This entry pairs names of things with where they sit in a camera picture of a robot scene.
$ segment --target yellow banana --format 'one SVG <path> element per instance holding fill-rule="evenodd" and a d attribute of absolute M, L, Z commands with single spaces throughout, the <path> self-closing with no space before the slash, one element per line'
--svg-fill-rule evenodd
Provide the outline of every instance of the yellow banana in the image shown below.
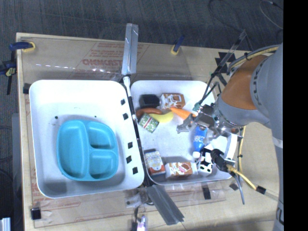
<path fill-rule="evenodd" d="M 166 123 L 172 120 L 173 118 L 173 112 L 168 112 L 163 115 L 158 115 L 158 114 L 149 114 L 150 117 L 154 118 L 155 120 L 161 122 L 161 123 Z"/>

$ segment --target toy carrot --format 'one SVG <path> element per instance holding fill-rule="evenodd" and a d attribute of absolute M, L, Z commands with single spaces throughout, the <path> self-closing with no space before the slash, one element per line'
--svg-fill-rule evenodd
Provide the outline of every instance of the toy carrot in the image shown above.
<path fill-rule="evenodd" d="M 196 116 L 193 112 L 190 112 L 188 110 L 184 110 L 184 109 L 178 109 L 178 108 L 174 108 L 171 107 L 170 110 L 172 112 L 174 112 L 175 114 L 177 114 L 179 117 L 181 117 L 182 119 L 186 119 L 190 114 L 192 114 L 193 116 Z"/>

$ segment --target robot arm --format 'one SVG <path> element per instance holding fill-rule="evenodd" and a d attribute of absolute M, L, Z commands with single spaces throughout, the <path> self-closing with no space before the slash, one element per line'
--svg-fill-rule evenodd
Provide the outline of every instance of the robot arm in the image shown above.
<path fill-rule="evenodd" d="M 178 132 L 196 126 L 208 128 L 205 145 L 218 136 L 237 133 L 250 122 L 271 129 L 280 176 L 275 231 L 284 229 L 282 69 L 283 44 L 269 57 L 258 55 L 244 62 L 233 72 L 214 104 L 200 107 L 198 116 L 188 117 L 177 127 Z"/>

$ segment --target brown sausage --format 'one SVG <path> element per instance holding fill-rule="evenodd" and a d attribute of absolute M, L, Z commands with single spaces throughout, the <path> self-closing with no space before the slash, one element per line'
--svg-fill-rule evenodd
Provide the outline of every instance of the brown sausage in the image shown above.
<path fill-rule="evenodd" d="M 163 112 L 156 108 L 143 108 L 136 111 L 137 119 L 139 119 L 144 113 L 161 115 Z"/>

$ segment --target white plastic tub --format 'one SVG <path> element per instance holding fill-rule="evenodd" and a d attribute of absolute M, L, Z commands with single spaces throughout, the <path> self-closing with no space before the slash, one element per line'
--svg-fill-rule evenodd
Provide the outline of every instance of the white plastic tub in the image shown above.
<path fill-rule="evenodd" d="M 114 81 L 39 80 L 29 91 L 37 183 L 49 198 L 63 198 L 139 187 L 144 179 L 126 91 Z M 77 181 L 62 175 L 57 133 L 71 119 L 109 126 L 118 143 L 119 163 L 108 180 Z"/>
<path fill-rule="evenodd" d="M 186 102 L 184 109 L 191 111 L 194 105 L 201 100 L 205 89 L 206 84 L 201 81 L 140 80 L 132 84 L 131 95 L 133 97 L 134 108 L 138 110 L 140 108 L 139 98 L 143 94 L 154 94 L 160 97 L 162 93 L 181 93 L 184 95 Z M 211 94 L 205 103 L 210 105 L 214 101 L 214 96 Z M 164 164 L 186 161 L 194 162 L 194 158 L 192 157 L 194 131 L 178 134 L 177 125 L 182 123 L 183 119 L 174 115 L 170 122 L 160 123 L 153 133 L 149 133 L 138 125 L 143 151 L 156 149 L 159 151 Z M 211 146 L 208 146 L 208 148 L 218 148 L 226 157 L 233 158 L 237 146 L 237 136 L 231 135 L 228 138 L 220 136 L 211 142 Z M 213 166 L 212 173 L 208 176 L 198 174 L 178 180 L 167 180 L 165 175 L 150 176 L 153 182 L 161 185 L 225 180 L 230 177 L 230 174 L 218 170 L 215 165 Z"/>

